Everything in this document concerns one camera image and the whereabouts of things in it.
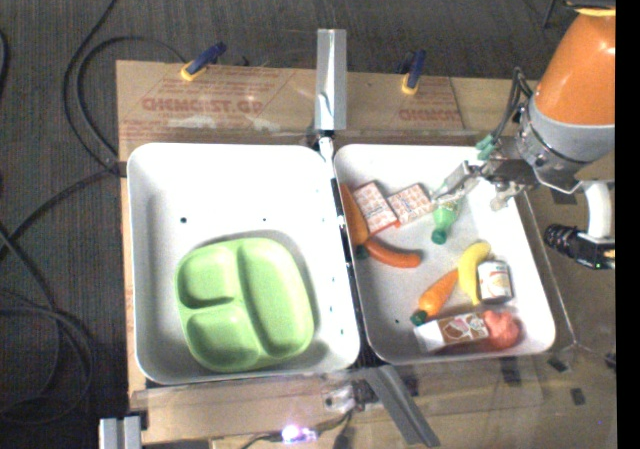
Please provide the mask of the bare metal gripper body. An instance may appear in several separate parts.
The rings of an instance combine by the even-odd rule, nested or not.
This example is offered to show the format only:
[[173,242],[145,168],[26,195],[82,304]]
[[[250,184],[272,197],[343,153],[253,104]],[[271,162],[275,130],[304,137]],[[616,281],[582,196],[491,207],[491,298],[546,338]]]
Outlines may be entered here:
[[590,164],[559,152],[534,129],[519,129],[515,136],[490,133],[481,141],[481,160],[481,175],[494,184],[544,185],[565,194],[578,188],[576,174]]

